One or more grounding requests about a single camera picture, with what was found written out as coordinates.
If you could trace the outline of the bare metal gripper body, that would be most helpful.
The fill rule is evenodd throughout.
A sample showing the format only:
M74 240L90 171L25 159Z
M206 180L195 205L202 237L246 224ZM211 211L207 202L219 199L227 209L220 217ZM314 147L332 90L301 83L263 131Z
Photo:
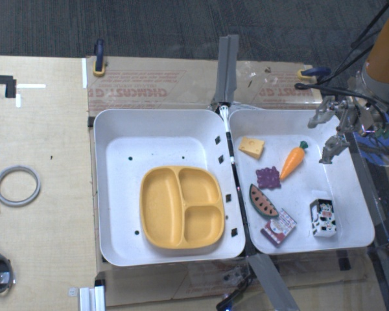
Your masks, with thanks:
M336 128L339 135L356 132L360 136L368 136L381 128L379 112L367 100L346 97L338 105L340 122Z

